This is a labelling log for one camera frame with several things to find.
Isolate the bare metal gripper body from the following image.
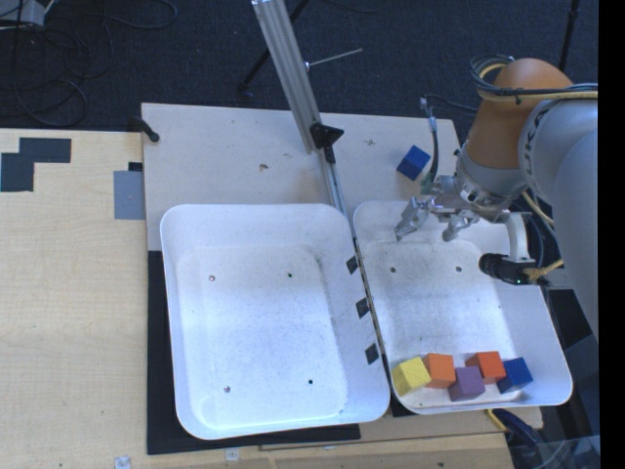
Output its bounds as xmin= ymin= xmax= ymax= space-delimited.
xmin=420 ymin=174 xmax=513 ymax=226

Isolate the blue cube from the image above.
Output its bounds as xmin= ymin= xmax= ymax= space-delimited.
xmin=495 ymin=357 xmax=535 ymax=395
xmin=396 ymin=145 xmax=433 ymax=182

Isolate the white plastic tray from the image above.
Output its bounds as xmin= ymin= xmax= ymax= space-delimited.
xmin=159 ymin=202 xmax=393 ymax=442
xmin=352 ymin=198 xmax=574 ymax=416

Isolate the orange cube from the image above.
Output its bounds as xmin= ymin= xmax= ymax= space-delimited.
xmin=464 ymin=351 xmax=508 ymax=386
xmin=422 ymin=353 xmax=457 ymax=391

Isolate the yellow cube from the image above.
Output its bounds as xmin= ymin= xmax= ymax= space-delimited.
xmin=391 ymin=357 xmax=433 ymax=397

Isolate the purple cube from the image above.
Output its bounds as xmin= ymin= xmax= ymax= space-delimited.
xmin=447 ymin=365 xmax=487 ymax=404

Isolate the pale wood board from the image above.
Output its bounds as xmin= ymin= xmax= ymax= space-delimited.
xmin=141 ymin=103 xmax=544 ymax=456

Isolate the black cylinder on white bracket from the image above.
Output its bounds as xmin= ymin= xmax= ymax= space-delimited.
xmin=478 ymin=210 xmax=538 ymax=287

